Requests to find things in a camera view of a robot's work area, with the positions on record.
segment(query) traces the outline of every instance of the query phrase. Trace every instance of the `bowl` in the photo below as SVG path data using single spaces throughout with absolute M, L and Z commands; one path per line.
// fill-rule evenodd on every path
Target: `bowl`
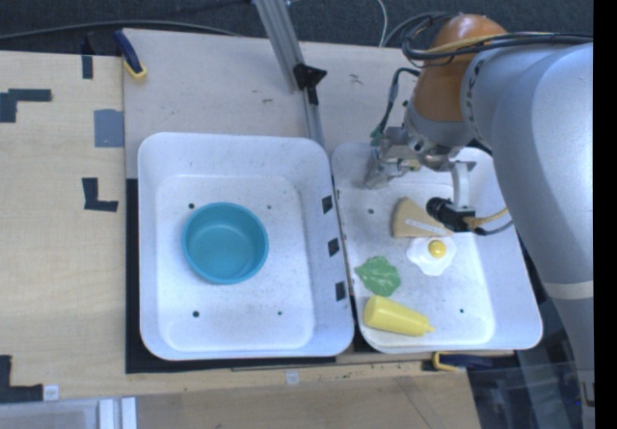
M 184 225 L 182 250 L 191 268 L 218 284 L 254 276 L 268 255 L 268 235 L 255 214 L 232 202 L 195 210 Z

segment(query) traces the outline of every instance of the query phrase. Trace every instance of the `metal bar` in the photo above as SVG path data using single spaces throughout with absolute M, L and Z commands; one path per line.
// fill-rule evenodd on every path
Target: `metal bar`
M 289 89 L 300 90 L 293 69 L 304 63 L 300 44 L 293 29 L 285 0 L 255 0 L 261 22 L 274 49 L 281 66 L 282 74 Z M 307 117 L 308 135 L 313 141 L 323 146 L 323 132 L 319 109 L 309 103 L 309 96 L 304 90 L 305 114 Z

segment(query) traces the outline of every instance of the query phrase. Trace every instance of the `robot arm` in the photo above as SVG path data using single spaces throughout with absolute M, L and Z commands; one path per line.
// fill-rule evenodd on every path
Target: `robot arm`
M 461 14 L 431 50 L 486 45 L 504 33 L 485 17 Z M 523 36 L 521 45 L 427 61 L 403 126 L 374 137 L 366 183 L 377 187 L 417 170 L 412 162 L 453 172 L 452 159 L 472 142 L 492 153 L 514 225 L 573 347 L 583 419 L 594 427 L 593 43 Z M 410 58 L 405 44 L 403 51 Z M 467 230 L 461 223 L 469 208 L 456 201 L 429 201 L 427 211 L 454 231 Z

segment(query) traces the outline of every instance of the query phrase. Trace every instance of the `black clip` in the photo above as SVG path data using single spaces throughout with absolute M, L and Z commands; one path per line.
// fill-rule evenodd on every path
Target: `black clip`
M 324 78 L 324 76 L 328 74 L 328 71 L 300 63 L 293 68 L 293 74 L 296 77 L 298 88 L 300 88 L 300 90 L 307 90 L 308 103 L 311 105 L 319 105 L 317 90 L 315 87 Z

